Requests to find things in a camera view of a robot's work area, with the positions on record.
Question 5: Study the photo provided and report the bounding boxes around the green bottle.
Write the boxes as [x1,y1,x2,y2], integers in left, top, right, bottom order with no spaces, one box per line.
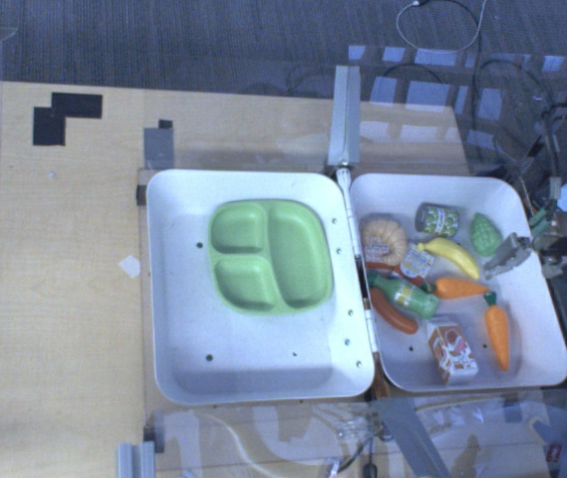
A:
[367,271,440,320]

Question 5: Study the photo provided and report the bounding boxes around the tan toy croissant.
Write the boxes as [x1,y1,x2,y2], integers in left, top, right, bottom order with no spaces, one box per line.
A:
[360,216,410,267]

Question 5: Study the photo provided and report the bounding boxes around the white plastic tray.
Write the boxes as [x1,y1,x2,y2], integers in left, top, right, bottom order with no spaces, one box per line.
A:
[145,168,377,407]
[350,172,567,394]

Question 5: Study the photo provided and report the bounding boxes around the yellow banana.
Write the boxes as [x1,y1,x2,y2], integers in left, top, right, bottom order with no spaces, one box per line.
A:
[418,236,482,282]

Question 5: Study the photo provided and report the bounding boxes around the orange and white carton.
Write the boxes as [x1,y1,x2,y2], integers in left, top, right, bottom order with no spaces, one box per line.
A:
[425,316,480,386]

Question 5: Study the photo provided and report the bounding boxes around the green divided plate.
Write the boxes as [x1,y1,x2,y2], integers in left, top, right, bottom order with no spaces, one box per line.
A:
[206,199,336,317]

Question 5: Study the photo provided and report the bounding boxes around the green toy grapes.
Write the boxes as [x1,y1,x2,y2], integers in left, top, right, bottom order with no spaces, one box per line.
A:
[469,211,504,259]

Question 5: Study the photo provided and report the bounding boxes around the green can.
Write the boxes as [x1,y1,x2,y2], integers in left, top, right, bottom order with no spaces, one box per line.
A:
[415,202,460,237]

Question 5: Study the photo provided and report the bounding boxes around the yellow and white packet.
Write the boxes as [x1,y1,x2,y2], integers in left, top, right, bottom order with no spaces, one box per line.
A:
[400,242,436,280]

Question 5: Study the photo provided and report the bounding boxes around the orange carrot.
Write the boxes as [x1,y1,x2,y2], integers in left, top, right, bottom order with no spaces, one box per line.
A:
[482,291,512,372]
[422,276,491,301]

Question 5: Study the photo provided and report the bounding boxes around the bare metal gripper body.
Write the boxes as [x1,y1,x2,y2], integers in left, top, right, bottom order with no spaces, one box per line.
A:
[529,205,567,254]

